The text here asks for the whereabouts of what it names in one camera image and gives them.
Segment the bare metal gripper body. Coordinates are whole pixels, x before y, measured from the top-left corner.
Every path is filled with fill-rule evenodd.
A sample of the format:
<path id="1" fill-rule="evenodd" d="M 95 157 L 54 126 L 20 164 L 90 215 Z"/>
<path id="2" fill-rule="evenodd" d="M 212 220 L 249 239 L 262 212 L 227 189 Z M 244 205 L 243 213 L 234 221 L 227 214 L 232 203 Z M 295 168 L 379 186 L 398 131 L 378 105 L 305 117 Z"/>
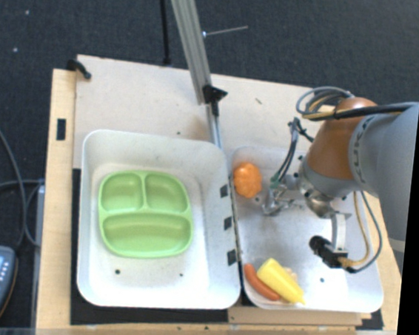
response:
<path id="1" fill-rule="evenodd" d="M 284 201 L 295 202 L 296 205 L 306 206 L 311 212 L 320 217 L 332 217 L 339 211 L 332 207 L 332 198 L 313 189 L 294 189 L 279 185 L 272 191 L 278 206 Z"/>

